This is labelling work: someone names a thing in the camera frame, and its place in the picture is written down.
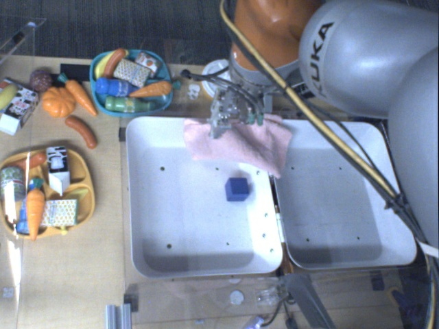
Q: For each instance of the yellow divided plate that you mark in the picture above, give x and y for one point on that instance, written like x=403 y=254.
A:
x=84 y=180

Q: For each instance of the blue divided plate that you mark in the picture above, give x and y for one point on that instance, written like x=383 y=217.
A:
x=97 y=99

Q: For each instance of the yellow patterned carton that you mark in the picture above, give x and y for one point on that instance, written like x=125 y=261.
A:
x=132 y=72
x=61 y=212

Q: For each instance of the pink cloth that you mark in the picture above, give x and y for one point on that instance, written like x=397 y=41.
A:
x=250 y=146

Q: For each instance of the small white plastic piece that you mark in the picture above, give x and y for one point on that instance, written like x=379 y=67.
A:
x=194 y=92

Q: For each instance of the yellow banana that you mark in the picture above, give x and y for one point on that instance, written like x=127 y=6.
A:
x=100 y=65

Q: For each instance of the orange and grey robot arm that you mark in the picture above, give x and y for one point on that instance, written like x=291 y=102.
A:
x=356 y=53

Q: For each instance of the yellow green corn cob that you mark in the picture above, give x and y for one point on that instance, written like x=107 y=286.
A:
x=7 y=96

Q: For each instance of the clear plastic bottle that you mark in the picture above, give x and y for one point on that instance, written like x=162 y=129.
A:
x=269 y=296

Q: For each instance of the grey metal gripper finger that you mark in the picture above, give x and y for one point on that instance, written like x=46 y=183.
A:
x=218 y=128

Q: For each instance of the white can with orange print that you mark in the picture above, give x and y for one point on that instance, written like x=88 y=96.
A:
x=149 y=62

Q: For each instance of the thin black and white rod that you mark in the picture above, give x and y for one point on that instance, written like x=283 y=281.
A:
x=280 y=223

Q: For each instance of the cow print carton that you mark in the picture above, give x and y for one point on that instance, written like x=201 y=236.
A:
x=58 y=170
x=22 y=106

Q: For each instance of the white plastic tray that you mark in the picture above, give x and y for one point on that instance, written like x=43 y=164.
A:
x=192 y=218
x=329 y=211

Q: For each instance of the blue bottle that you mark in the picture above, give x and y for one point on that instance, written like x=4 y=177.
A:
x=111 y=86
x=22 y=223

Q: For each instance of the orange pumpkin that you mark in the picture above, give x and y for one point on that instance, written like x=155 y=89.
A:
x=58 y=102

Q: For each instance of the orange carrot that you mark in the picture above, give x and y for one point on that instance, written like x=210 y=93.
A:
x=154 y=89
x=81 y=96
x=35 y=211

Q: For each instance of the blue cube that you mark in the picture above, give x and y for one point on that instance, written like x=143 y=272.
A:
x=236 y=188

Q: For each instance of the brown sausage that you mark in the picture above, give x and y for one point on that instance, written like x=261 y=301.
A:
x=114 y=62
x=82 y=132
x=34 y=160

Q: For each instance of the purple grapes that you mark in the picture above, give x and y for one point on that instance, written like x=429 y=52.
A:
x=40 y=80

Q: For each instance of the green patterned can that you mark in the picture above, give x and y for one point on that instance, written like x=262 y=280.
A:
x=12 y=182

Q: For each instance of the black rectangular block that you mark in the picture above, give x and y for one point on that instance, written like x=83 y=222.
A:
x=73 y=71

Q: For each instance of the green bottle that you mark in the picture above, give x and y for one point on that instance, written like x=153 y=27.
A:
x=125 y=104

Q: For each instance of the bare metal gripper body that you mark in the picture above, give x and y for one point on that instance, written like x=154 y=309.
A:
x=236 y=106

